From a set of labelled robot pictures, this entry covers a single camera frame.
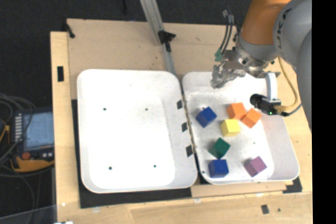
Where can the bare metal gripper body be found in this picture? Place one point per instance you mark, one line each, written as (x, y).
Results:
(242, 61)

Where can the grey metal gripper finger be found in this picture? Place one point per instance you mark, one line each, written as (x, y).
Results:
(232, 74)
(215, 78)

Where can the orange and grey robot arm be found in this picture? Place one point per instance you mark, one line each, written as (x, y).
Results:
(265, 15)

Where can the orange cube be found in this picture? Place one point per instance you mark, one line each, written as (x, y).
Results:
(252, 118)
(235, 110)

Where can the blue cube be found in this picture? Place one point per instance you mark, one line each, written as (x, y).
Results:
(206, 116)
(218, 168)

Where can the yellow cube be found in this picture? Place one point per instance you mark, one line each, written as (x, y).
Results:
(230, 127)

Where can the green cube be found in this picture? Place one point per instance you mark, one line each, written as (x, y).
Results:
(220, 148)

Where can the white plastic tray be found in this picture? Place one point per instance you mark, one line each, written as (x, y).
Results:
(252, 144)
(131, 133)

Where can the purple cube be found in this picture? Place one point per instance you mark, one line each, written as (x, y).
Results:
(255, 166)

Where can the flat brown board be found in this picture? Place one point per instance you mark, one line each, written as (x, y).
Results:
(115, 47)

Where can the black cylinder on white bracket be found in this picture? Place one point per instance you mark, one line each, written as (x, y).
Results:
(270, 86)

